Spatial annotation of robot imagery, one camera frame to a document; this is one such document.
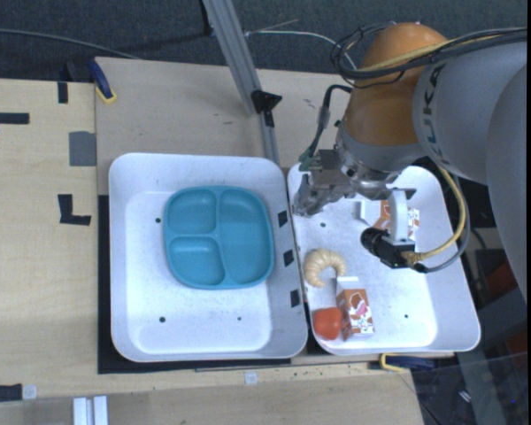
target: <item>red fruit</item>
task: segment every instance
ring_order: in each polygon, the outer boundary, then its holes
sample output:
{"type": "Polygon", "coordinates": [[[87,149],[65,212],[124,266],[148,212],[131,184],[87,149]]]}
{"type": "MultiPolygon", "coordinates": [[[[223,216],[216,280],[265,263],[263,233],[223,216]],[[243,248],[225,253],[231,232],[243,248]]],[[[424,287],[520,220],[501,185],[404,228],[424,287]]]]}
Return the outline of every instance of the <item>red fruit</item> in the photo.
{"type": "Polygon", "coordinates": [[[322,308],[312,315],[312,327],[315,329],[315,334],[327,340],[335,340],[338,337],[341,322],[342,312],[338,307],[322,308]]]}

